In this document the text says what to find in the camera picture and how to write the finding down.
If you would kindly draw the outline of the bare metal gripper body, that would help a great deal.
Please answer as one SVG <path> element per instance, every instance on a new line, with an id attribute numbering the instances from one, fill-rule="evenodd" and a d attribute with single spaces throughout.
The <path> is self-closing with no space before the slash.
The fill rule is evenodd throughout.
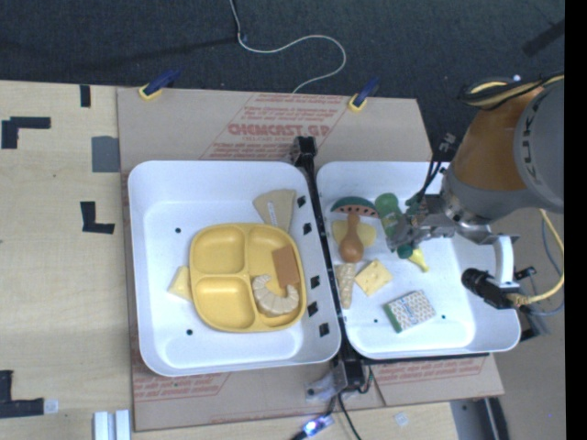
<path id="1" fill-rule="evenodd" d="M 411 244 L 460 235 L 476 244 L 489 243 L 489 220 L 474 214 L 452 193 L 425 194 L 411 203 Z"/>

